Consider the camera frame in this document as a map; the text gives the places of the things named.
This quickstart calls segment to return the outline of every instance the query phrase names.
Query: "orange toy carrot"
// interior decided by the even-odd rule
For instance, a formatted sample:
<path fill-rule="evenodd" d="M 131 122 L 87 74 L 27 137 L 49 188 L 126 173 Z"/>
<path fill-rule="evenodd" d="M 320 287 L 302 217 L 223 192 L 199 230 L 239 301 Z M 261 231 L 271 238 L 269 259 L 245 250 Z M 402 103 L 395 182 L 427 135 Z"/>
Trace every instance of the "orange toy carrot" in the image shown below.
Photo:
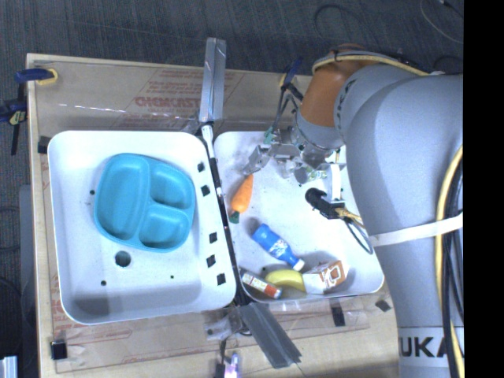
<path fill-rule="evenodd" d="M 231 200 L 231 210 L 233 213 L 229 216 L 229 220 L 234 223 L 239 223 L 239 215 L 248 209 L 250 199 L 252 198 L 252 187 L 254 186 L 254 174 L 251 173 L 242 182 Z"/>

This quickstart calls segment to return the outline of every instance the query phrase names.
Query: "banana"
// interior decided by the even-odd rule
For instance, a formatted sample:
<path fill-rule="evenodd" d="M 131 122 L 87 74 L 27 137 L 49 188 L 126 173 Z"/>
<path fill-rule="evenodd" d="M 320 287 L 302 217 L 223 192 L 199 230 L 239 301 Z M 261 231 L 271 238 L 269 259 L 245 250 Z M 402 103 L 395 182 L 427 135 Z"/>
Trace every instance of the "banana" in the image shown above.
<path fill-rule="evenodd" d="M 302 281 L 302 274 L 293 269 L 274 270 L 266 275 L 265 280 L 276 286 L 289 286 L 306 292 L 305 284 Z"/>

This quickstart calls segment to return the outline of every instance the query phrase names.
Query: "white tray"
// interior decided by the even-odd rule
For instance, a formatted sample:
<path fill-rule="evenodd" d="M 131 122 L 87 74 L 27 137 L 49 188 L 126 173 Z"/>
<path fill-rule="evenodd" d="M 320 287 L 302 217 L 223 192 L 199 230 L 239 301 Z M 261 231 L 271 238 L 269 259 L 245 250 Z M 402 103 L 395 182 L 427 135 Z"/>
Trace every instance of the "white tray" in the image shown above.
<path fill-rule="evenodd" d="M 105 163 L 119 153 L 167 161 L 192 179 L 195 219 L 180 248 L 153 253 L 115 243 L 95 227 L 92 191 Z M 100 324 L 218 309 L 232 301 L 235 277 L 198 138 L 182 132 L 62 132 L 51 139 L 48 155 L 61 304 L 72 319 Z M 131 257 L 126 267 L 116 263 L 120 251 Z"/>
<path fill-rule="evenodd" d="M 227 132 L 217 137 L 214 149 L 228 208 L 232 196 L 243 182 L 243 167 L 263 139 L 263 132 Z M 341 177 L 343 199 L 348 200 L 350 210 L 357 212 L 346 169 L 342 171 Z M 303 271 L 334 260 L 341 260 L 349 266 L 346 281 L 335 292 L 307 295 L 288 288 L 282 294 L 283 300 L 343 297 L 377 291 L 384 282 L 384 275 L 376 255 L 366 253 L 359 246 L 342 220 L 328 220 L 318 211 L 312 210 L 305 200 L 305 193 L 310 187 L 324 189 L 320 180 L 300 186 L 293 176 L 289 179 L 282 178 L 274 160 L 270 160 L 261 171 L 254 174 L 250 207 L 240 216 L 239 224 L 230 223 L 238 266 L 260 276 L 265 276 L 274 269 L 290 268 L 252 240 L 255 228 L 260 223 L 265 223 L 284 238 L 294 253 L 306 262 Z M 247 286 L 244 288 L 257 301 L 277 301 Z"/>

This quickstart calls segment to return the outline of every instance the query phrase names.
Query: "white band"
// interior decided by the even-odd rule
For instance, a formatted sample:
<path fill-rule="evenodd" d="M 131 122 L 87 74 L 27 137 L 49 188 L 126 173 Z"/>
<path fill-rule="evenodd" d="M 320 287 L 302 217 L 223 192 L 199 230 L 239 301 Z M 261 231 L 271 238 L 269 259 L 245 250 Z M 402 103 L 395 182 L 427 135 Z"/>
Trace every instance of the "white band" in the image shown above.
<path fill-rule="evenodd" d="M 461 212 L 456 217 L 447 218 L 430 224 L 404 228 L 403 230 L 386 232 L 384 234 L 371 235 L 369 237 L 369 241 L 374 247 L 376 247 L 446 234 L 447 232 L 452 232 L 462 228 L 463 214 L 464 213 Z"/>

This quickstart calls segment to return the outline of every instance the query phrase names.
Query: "blue plate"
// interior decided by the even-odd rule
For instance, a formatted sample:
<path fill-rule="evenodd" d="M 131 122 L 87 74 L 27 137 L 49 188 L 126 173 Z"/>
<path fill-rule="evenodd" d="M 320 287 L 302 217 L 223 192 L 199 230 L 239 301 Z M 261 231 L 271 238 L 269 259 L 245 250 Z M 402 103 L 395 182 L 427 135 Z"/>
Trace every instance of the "blue plate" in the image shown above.
<path fill-rule="evenodd" d="M 138 154 L 118 154 L 106 164 L 94 222 L 107 238 L 169 252 L 187 240 L 194 213 L 194 184 L 179 169 Z"/>

